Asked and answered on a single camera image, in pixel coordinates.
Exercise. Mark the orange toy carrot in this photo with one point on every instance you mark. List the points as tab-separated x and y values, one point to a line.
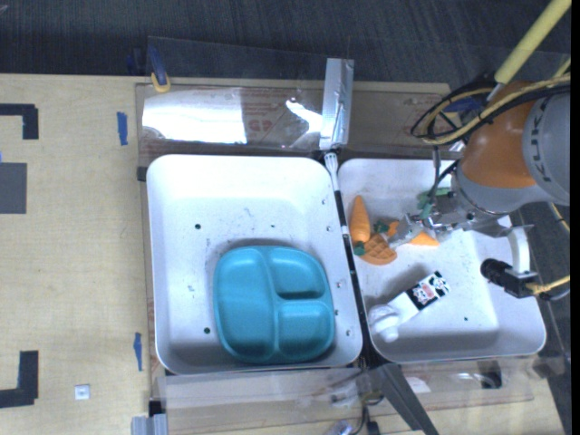
428	239
360	218

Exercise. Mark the white plastic tray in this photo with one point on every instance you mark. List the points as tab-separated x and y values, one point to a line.
457	306
195	188

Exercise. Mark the white cow print bottle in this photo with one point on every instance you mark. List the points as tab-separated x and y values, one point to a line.
410	302

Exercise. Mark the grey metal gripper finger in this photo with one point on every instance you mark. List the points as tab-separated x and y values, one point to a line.
401	237
412	220

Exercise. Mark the black cylinder on white bracket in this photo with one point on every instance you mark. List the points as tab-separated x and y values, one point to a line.
516	281

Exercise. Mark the blue divided plate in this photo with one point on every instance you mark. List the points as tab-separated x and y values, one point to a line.
254	306

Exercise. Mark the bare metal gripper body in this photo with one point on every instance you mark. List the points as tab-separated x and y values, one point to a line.
451	218

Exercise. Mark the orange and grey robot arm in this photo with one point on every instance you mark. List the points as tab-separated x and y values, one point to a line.
503	152

